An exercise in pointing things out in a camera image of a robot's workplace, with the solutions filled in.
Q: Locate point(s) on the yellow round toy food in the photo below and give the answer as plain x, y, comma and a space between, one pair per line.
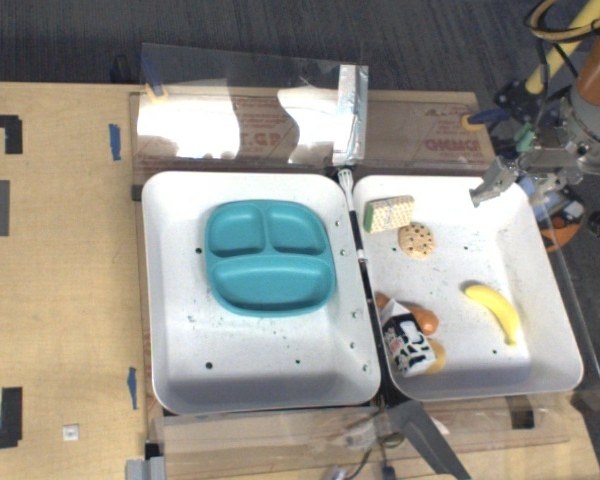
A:
439, 360

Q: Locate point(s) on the orange-brown sausage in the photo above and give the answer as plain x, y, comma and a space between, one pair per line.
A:
425, 318

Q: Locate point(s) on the green and beige packet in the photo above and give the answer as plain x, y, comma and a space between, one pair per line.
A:
391, 213

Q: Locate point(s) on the tan round biscuit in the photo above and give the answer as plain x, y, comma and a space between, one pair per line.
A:
416, 241

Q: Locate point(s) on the blue divided plate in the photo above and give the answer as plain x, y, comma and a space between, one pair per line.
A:
270, 273

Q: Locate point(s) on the thin black and white rod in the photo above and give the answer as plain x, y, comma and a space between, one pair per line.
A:
356, 223

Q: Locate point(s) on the black and white carton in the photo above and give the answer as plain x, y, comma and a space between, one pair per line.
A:
410, 348

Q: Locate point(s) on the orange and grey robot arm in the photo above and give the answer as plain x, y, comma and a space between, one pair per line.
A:
594, 80

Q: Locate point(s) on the yellow banana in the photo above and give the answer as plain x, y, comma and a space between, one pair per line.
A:
500, 305

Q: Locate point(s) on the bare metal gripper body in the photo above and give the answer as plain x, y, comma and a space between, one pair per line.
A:
555, 160

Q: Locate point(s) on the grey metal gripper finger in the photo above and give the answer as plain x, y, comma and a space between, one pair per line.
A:
484, 193
503, 169

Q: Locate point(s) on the white plastic tray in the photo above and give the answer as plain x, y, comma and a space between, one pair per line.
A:
260, 358
480, 248

